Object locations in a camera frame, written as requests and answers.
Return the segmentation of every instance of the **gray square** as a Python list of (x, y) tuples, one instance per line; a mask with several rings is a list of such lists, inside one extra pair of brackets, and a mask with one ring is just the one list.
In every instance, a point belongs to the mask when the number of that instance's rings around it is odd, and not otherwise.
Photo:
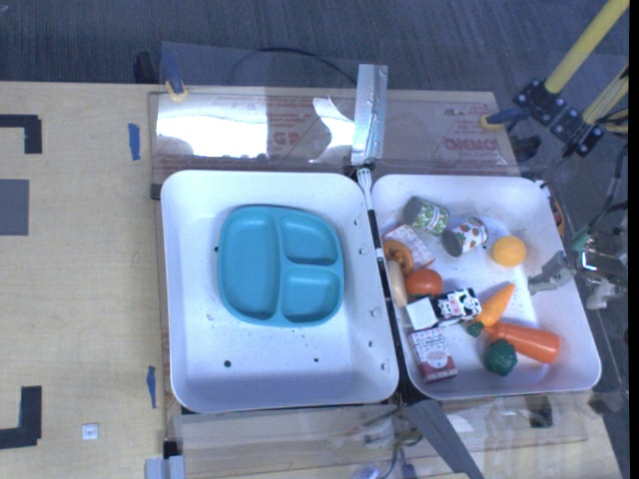
[(29, 234), (29, 180), (0, 180), (0, 236)]

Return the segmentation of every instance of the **green toy vegetable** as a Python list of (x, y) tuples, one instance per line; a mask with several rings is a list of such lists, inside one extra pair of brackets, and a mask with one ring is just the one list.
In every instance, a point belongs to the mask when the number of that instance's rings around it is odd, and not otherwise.
[(517, 353), (506, 339), (497, 339), (486, 348), (483, 359), (490, 372), (506, 376), (517, 363)]

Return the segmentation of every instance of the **orange cylinder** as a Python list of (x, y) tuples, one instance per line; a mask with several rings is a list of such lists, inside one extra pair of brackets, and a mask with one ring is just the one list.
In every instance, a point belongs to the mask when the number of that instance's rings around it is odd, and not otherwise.
[(491, 340), (506, 339), (515, 351), (540, 362), (552, 363), (559, 354), (559, 335), (548, 330), (497, 321), (492, 326), (484, 326), (483, 331)]

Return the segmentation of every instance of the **wooden surface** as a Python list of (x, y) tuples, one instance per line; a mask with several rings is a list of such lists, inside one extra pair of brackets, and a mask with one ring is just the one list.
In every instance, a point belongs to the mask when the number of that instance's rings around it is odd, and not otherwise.
[[(21, 386), (43, 387), (42, 438), (0, 450), (0, 477), (143, 477), (145, 459), (162, 451), (153, 90), (0, 83), (0, 113), (39, 115), (44, 148), (24, 155), (22, 130), (0, 129), (0, 179), (30, 181), (29, 235), (0, 237), (0, 428), (17, 425)], [(129, 123), (140, 127), (140, 161), (132, 160)], [(99, 439), (82, 440), (85, 423), (100, 425)], [(486, 477), (619, 477), (601, 419), (584, 415), (583, 428), (577, 442), (473, 457)], [(416, 460), (420, 473), (449, 472), (438, 457)], [(344, 477), (345, 469), (329, 472), (261, 477)]]

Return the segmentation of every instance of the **blue plate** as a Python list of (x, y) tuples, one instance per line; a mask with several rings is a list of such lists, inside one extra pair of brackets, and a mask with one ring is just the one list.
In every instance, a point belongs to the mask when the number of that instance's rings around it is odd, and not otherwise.
[(310, 213), (275, 206), (232, 212), (218, 246), (218, 287), (235, 317), (271, 326), (328, 321), (343, 298), (334, 229)]

